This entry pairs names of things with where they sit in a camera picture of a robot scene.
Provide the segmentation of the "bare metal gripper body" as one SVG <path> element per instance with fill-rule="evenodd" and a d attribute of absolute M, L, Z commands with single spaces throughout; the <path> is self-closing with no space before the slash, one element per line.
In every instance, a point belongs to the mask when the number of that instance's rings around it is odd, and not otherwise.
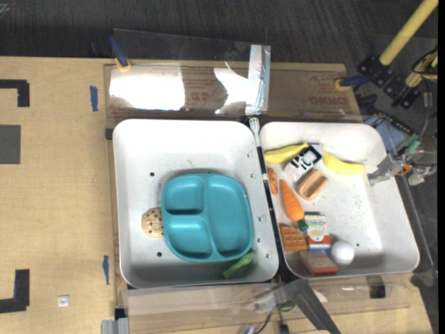
<path fill-rule="evenodd" d="M 424 135 L 416 150 L 415 163 L 421 166 L 437 164 L 437 137 L 433 134 Z"/>

